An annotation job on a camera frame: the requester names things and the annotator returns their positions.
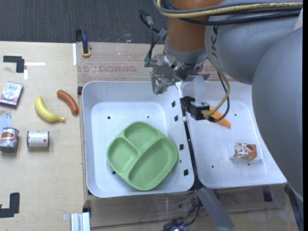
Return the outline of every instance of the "silver can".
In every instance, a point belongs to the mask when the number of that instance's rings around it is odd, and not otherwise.
[[[27,147],[48,147],[49,131],[28,131]]]
[[[14,153],[18,147],[19,131],[15,128],[4,128],[1,134],[0,151]]]

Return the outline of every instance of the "white tray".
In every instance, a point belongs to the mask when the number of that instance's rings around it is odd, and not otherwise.
[[[201,183],[212,189],[285,183],[286,179],[269,153],[255,120],[251,86],[230,82],[230,110],[226,119],[231,127],[196,121],[187,113],[187,122]],[[206,101],[215,107],[224,96],[220,82],[205,81]],[[194,97],[193,83],[182,86],[182,95]],[[223,114],[227,101],[219,108]],[[235,142],[258,145],[252,161],[230,160],[228,146]]]
[[[87,186],[93,195],[105,198],[175,193],[192,187],[192,161],[175,86],[169,87],[164,94],[155,95],[150,82],[93,81],[82,90],[82,104]],[[134,121],[146,121],[155,126],[174,142],[179,153],[172,171],[150,191],[138,191],[128,185],[113,173],[106,158],[113,138]]]

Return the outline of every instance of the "banana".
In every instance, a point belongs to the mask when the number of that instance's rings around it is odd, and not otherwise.
[[[35,110],[46,121],[65,121],[65,117],[58,116],[57,114],[47,109],[41,96],[37,96],[35,99]]]

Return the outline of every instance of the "sausage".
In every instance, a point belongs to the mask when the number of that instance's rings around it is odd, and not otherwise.
[[[63,90],[58,90],[57,95],[60,99],[64,100],[69,105],[74,115],[78,114],[79,109],[78,109],[77,103],[75,102],[75,100],[73,99],[71,95],[69,95],[67,92]]]

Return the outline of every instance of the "carrot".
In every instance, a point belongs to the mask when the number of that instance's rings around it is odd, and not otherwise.
[[[60,99],[64,100],[69,105],[74,115],[78,114],[79,109],[77,103],[75,102],[74,98],[71,95],[69,95],[67,92],[63,90],[58,90],[57,95]]]
[[[214,119],[218,119],[221,118],[222,114],[219,111],[215,111],[214,114],[212,115],[212,117]],[[226,118],[223,118],[222,120],[220,120],[218,123],[225,125],[227,127],[231,127],[231,124],[229,121],[227,121]]]

